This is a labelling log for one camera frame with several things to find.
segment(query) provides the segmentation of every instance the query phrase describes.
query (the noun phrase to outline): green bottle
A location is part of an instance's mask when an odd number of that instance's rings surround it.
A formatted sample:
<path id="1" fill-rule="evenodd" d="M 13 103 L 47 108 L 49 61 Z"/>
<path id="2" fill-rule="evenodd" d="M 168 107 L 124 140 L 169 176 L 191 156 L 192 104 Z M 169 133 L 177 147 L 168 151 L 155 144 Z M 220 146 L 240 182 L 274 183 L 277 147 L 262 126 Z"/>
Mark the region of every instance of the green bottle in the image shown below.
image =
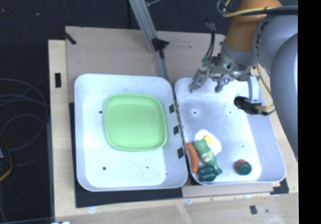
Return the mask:
<path id="1" fill-rule="evenodd" d="M 217 166 L 216 156 L 212 152 L 211 148 L 207 145 L 205 139 L 201 139 L 194 143 L 194 147 L 198 152 L 200 158 L 206 165 L 212 165 L 215 170 L 215 174 L 219 175 L 222 173 L 222 170 Z"/>

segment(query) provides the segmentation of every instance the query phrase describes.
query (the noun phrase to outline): table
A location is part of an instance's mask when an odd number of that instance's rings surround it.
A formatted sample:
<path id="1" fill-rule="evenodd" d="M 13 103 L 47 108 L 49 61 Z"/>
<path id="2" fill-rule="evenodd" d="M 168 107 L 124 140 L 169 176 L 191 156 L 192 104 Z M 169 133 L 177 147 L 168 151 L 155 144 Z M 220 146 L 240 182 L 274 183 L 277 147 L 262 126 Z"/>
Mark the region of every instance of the table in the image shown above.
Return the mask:
<path id="1" fill-rule="evenodd" d="M 140 30 L 66 27 L 76 40 L 49 40 L 51 127 L 56 221 L 75 223 L 296 223 L 298 164 L 276 114 L 270 116 L 286 165 L 288 193 L 271 195 L 282 184 L 182 187 L 183 198 L 76 208 L 69 103 L 75 78 L 88 72 L 157 76 L 154 56 Z M 169 81 L 192 77 L 208 49 L 209 34 L 158 32 L 165 49 Z M 224 36 L 218 35 L 215 52 Z M 270 98 L 262 84 L 268 104 Z"/>

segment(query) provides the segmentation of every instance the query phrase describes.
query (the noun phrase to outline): green plate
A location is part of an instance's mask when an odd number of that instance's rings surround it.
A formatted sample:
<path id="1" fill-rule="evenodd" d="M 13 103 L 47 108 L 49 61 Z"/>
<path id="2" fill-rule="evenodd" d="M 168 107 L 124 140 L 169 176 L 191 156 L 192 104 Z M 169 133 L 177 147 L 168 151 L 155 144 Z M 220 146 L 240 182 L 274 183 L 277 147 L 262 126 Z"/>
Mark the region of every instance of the green plate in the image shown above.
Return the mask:
<path id="1" fill-rule="evenodd" d="M 126 151 L 161 148 L 168 138 L 162 103 L 144 94 L 116 94 L 104 106 L 104 124 L 110 144 Z"/>

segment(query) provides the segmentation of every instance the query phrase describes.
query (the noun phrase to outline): black clamp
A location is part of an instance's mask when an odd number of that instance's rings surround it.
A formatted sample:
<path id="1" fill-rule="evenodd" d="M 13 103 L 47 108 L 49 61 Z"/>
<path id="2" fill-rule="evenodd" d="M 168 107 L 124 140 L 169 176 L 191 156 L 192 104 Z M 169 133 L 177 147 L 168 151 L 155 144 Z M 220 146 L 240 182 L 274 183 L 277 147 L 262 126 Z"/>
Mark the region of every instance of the black clamp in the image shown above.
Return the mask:
<path id="1" fill-rule="evenodd" d="M 165 59 L 164 49 L 169 44 L 169 42 L 161 40 L 159 38 L 153 38 L 151 42 L 152 45 L 154 45 L 155 51 L 159 51 L 160 58 Z"/>

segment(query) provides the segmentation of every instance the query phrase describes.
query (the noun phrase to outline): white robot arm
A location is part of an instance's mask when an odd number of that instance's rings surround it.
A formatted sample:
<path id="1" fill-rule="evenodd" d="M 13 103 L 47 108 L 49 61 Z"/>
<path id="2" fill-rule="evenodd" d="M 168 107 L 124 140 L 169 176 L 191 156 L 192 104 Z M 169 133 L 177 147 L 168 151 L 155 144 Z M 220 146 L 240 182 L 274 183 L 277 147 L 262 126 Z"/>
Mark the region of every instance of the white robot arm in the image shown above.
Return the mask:
<path id="1" fill-rule="evenodd" d="M 232 17 L 221 53 L 212 56 L 213 47 L 203 59 L 190 84 L 190 92 L 201 87 L 207 78 L 217 82 L 216 92 L 231 80 L 251 81 L 251 69 L 260 64 L 270 76 L 271 95 L 283 130 L 298 157 L 297 120 L 297 6 L 283 7 L 278 0 L 241 0 L 234 11 L 233 0 L 219 0 L 218 11 Z M 210 26 L 212 41 L 215 26 Z M 235 98 L 237 107 L 248 114 L 268 115 L 251 98 Z"/>

